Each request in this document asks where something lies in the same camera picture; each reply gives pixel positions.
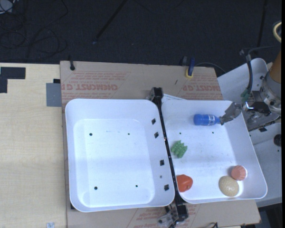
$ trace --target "cardboard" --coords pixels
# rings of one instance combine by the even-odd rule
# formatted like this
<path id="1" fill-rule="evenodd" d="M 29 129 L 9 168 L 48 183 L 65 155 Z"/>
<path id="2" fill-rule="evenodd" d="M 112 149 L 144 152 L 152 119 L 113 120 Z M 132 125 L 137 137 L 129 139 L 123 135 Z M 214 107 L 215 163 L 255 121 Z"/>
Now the cardboard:
<path id="1" fill-rule="evenodd" d="M 223 100 L 215 70 L 211 67 L 195 67 L 193 78 L 187 78 L 187 67 L 183 66 L 79 61 L 73 64 L 75 70 L 70 69 L 69 61 L 60 62 L 68 227 L 160 227 L 157 218 L 165 213 L 164 207 L 91 213 L 71 209 L 65 106 L 75 98 L 145 99 L 153 87 L 161 87 L 164 94 L 188 100 Z M 254 200 L 186 205 L 190 217 L 178 224 L 178 227 L 195 228 L 202 227 L 201 224 L 213 225 L 214 222 L 218 222 L 220 227 L 260 222 Z"/>

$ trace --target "empty white tray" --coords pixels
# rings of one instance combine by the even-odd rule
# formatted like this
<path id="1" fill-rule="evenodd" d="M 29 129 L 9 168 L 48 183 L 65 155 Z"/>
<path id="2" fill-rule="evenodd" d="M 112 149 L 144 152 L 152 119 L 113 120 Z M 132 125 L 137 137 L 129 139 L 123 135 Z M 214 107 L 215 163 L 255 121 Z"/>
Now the empty white tray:
<path id="1" fill-rule="evenodd" d="M 70 200 L 81 212 L 169 205 L 174 185 L 157 106 L 74 99 L 66 105 Z"/>
<path id="2" fill-rule="evenodd" d="M 207 203 L 227 200 L 260 199 L 267 193 L 267 185 L 249 137 L 243 115 L 224 125 L 197 126 L 195 114 L 223 116 L 231 101 L 169 100 L 162 104 L 162 114 L 169 146 L 181 140 L 188 146 L 184 156 L 172 155 L 176 175 L 193 179 L 193 186 L 181 197 L 188 203 Z M 238 181 L 239 193 L 225 196 L 219 189 L 219 179 L 229 175 L 236 165 L 248 172 Z"/>

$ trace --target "light wood surface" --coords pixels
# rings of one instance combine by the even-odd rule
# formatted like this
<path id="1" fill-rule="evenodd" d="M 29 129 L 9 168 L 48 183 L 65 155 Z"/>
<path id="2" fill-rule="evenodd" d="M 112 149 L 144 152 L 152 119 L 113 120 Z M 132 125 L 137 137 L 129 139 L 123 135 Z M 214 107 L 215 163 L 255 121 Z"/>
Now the light wood surface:
<path id="1" fill-rule="evenodd" d="M 61 107 L 47 107 L 59 65 L 25 67 L 0 93 L 0 228 L 67 227 Z"/>

